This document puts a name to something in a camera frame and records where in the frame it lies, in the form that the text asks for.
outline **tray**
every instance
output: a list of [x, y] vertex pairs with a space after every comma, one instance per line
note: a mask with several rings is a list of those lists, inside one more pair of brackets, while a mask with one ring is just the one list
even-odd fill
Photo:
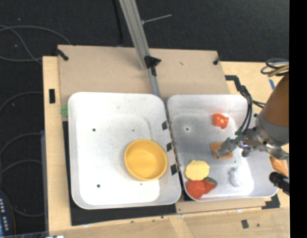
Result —
[[[165, 105], [152, 94], [73, 94], [68, 101], [71, 193], [84, 209], [167, 205], [181, 184]], [[166, 152], [168, 168], [157, 180], [138, 181], [124, 165], [134, 140], [150, 139]]]
[[[277, 188], [269, 181], [273, 172], [266, 152], [252, 152], [249, 157], [241, 155], [236, 148], [233, 158], [216, 160], [210, 149], [213, 142], [235, 138], [235, 131], [243, 123], [247, 113], [247, 101], [240, 95], [174, 95], [167, 101], [171, 130], [184, 185], [189, 181], [185, 168], [192, 160], [203, 160], [210, 165], [209, 177], [218, 185], [196, 201], [235, 199], [246, 197], [270, 197]], [[212, 114], [229, 117], [225, 129], [213, 126]], [[242, 185], [234, 186], [231, 172], [242, 173]]]

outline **metal pole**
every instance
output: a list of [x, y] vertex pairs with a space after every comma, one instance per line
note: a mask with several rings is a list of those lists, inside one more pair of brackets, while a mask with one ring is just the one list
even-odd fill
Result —
[[[123, 10], [133, 44], [140, 59], [141, 67], [143, 69], [147, 69], [145, 57], [150, 56], [150, 51], [143, 29], [143, 24], [137, 9], [136, 1], [119, 0], [119, 2]], [[148, 75], [153, 94], [157, 95], [158, 97], [161, 97], [157, 77], [152, 74], [152, 71], [150, 69], [148, 69]]]

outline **yellow bowl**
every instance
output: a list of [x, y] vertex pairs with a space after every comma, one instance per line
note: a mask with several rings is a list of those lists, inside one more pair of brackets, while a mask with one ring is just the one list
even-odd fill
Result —
[[160, 145], [148, 140], [133, 141], [125, 150], [125, 166], [139, 180], [155, 180], [163, 176], [168, 159]]

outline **black clamp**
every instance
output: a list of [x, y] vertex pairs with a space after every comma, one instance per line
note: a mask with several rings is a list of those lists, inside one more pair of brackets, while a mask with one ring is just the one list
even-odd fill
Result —
[[155, 70], [155, 67], [161, 62], [160, 59], [158, 58], [153, 58], [151, 56], [146, 56], [145, 57], [145, 63], [147, 66], [147, 69], [151, 68], [152, 70], [152, 75], [157, 76], [157, 72]]

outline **red tomato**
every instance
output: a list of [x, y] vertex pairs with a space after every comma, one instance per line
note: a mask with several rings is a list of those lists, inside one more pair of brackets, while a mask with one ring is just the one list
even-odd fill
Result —
[[187, 183], [187, 192], [193, 198], [200, 198], [205, 192], [205, 183], [201, 180], [191, 180]]
[[213, 114], [213, 124], [214, 126], [218, 126], [222, 129], [225, 129], [228, 124], [228, 117], [225, 117], [222, 114]]
[[205, 185], [204, 194], [209, 193], [212, 189], [214, 189], [217, 186], [217, 182], [212, 178], [207, 177], [203, 180], [203, 182]]

